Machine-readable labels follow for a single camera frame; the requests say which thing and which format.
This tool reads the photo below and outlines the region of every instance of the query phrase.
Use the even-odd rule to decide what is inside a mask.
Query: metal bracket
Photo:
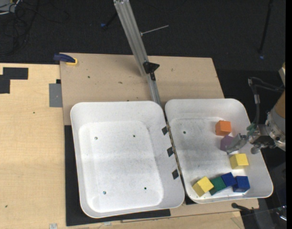
[[[146,74],[150,74],[151,80],[155,81],[156,80],[155,70],[159,68],[160,65],[157,63],[144,62],[143,66]]]

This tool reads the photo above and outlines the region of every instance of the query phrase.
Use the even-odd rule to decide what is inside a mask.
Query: black tape
[[[3,68],[3,75],[5,79],[9,80],[27,80],[28,68]]]
[[[10,80],[5,79],[4,75],[0,74],[0,94],[10,93]]]
[[[168,132],[167,126],[165,126],[165,127],[162,129],[162,132],[163,132],[164,135],[166,135],[166,133]]]
[[[173,155],[173,153],[174,153],[173,147],[168,148],[167,149],[167,153],[168,153],[168,157],[171,157]]]
[[[0,74],[0,94],[10,93],[10,80],[27,80],[28,68],[3,68]]]
[[[172,174],[173,174],[174,180],[179,176],[179,173],[178,173],[177,169],[175,169]]]

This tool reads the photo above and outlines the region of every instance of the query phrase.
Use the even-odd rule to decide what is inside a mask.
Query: metal pole
[[[136,19],[133,15],[130,2],[129,0],[114,0],[114,5],[124,28],[132,53],[135,56],[140,73],[142,76],[147,76],[152,100],[161,105],[156,81],[151,79],[150,74],[146,74],[143,66],[144,62],[149,62],[148,56],[141,38],[140,31],[136,24]]]

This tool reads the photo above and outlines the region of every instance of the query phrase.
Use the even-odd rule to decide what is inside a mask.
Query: black mat
[[[113,220],[145,219],[170,216],[169,209],[132,213],[99,219],[94,219],[87,216],[80,207],[73,133],[72,127],[70,125],[66,125],[64,127],[64,135],[65,135],[65,200],[67,226],[83,225]]]

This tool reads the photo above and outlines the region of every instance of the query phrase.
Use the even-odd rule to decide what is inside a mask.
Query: cube
[[[227,187],[221,177],[211,179],[210,182],[214,185],[214,188],[212,188],[209,191],[211,195],[214,195],[215,193],[217,193],[217,192],[219,192]]]
[[[199,197],[205,194],[206,192],[210,191],[213,187],[214,185],[207,177],[201,178],[193,185],[193,189],[195,190]]]
[[[221,139],[220,141],[220,150],[222,151],[227,151],[227,146],[229,146],[231,144],[231,142],[233,141],[233,137],[226,135],[223,139]]]
[[[246,154],[234,154],[230,157],[232,169],[242,169],[248,166],[248,159]]]
[[[232,132],[231,122],[225,120],[219,120],[216,125],[216,135],[226,136]]]
[[[236,184],[236,180],[231,172],[222,175],[221,178],[224,184],[226,184],[226,187],[231,187]]]
[[[236,176],[236,184],[233,185],[233,192],[244,193],[250,189],[250,183],[247,176]]]

